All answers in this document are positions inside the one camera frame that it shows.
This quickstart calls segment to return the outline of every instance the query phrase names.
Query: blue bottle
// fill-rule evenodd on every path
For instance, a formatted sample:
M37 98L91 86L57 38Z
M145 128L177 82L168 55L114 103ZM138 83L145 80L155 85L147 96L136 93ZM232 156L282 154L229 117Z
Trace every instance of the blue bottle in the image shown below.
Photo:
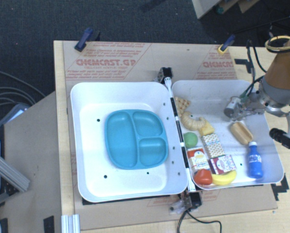
M250 147L250 153L248 154L249 177L260 179L263 176L263 172L261 156L257 151L257 143L250 142L248 146Z

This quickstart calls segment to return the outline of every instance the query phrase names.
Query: dark gray carpet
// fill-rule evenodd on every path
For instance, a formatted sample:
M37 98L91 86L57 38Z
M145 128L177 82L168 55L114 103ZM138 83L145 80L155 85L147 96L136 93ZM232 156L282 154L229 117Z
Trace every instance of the dark gray carpet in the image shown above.
M79 40L91 27L100 41L222 44L231 33L290 15L290 0L261 0L242 14L234 5L224 15L197 19L191 0L0 0L0 70L48 95L54 91L54 40ZM250 38L262 46L270 25L236 35L235 46ZM290 35L290 19L271 29ZM0 86L41 96L0 75ZM0 118L12 108L0 106Z

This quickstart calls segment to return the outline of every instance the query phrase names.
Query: white bottle cap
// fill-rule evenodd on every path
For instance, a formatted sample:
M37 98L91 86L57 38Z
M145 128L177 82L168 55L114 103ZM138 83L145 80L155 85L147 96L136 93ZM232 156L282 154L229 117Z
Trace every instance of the white bottle cap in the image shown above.
M248 146L250 147L250 146L257 146L257 143L256 142L249 142L248 143Z

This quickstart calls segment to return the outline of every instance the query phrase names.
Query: beige tabletop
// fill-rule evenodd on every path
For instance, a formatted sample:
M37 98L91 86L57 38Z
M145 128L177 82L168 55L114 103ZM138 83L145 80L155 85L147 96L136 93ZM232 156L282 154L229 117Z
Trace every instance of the beige tabletop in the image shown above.
M264 48L257 48L259 60L267 68L273 61L275 54L269 53ZM232 59L247 59L245 47L229 47ZM56 81L56 98L57 98L57 116L58 116L58 139L59 139L59 159L60 159L60 181L61 181L61 204L62 215L75 214L73 200L73 184L71 156L69 145L68 118L66 113L66 89L65 89L65 72L64 72L64 51L63 41L54 42L54 60L55 60L55 81ZM251 76L247 73L243 65L234 63L237 78L240 80L251 81ZM257 77L262 75L262 71L256 68ZM279 128L287 131L287 121L285 118L278 118L266 114L269 128ZM223 232L289 232L290 233L290 150L275 142L282 165L286 174L289 185L287 193L279 194L277 202L278 209L271 211L258 211L241 214L231 214L223 216L203 217L201 220L212 221L219 220L223 226ZM97 230L83 231L86 233L108 233L108 232L159 232L172 233L177 230L178 221L166 221L158 223L138 224L122 227L112 227ZM219 225L201 224L189 217L183 220L180 228L181 232L219 232Z

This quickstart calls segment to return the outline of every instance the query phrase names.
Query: black clip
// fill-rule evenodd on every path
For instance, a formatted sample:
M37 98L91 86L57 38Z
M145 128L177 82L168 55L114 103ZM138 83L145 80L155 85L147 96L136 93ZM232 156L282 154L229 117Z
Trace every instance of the black clip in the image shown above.
M161 84L164 84L164 78L173 77L172 68L171 67L161 67L158 73L158 81Z
M81 52L86 47L86 41L90 39L92 36L93 29L87 28L85 32L83 33L80 41L77 43L77 45L74 47L77 51Z

